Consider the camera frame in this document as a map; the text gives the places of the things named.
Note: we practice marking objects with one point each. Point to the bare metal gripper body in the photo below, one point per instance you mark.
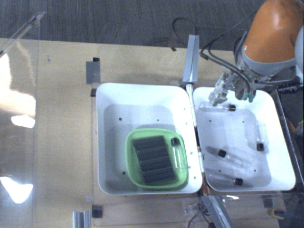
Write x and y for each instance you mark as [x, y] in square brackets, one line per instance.
[240, 87]

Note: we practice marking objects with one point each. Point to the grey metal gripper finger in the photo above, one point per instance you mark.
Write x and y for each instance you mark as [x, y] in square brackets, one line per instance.
[223, 96]
[214, 97]

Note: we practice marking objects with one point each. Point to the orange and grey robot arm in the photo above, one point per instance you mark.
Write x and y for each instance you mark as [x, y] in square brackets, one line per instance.
[273, 32]

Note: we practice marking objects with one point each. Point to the clear bottle with black cap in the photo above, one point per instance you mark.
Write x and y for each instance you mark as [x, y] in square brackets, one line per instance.
[177, 154]
[222, 153]
[260, 146]
[238, 181]
[231, 107]

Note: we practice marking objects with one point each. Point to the white plastic tray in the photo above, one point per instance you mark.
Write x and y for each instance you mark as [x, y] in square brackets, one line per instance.
[237, 132]
[142, 113]

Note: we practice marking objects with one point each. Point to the black ribbed rectangular block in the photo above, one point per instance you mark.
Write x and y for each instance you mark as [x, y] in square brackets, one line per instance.
[154, 159]

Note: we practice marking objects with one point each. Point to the green plate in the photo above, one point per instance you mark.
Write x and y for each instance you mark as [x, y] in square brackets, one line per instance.
[133, 160]

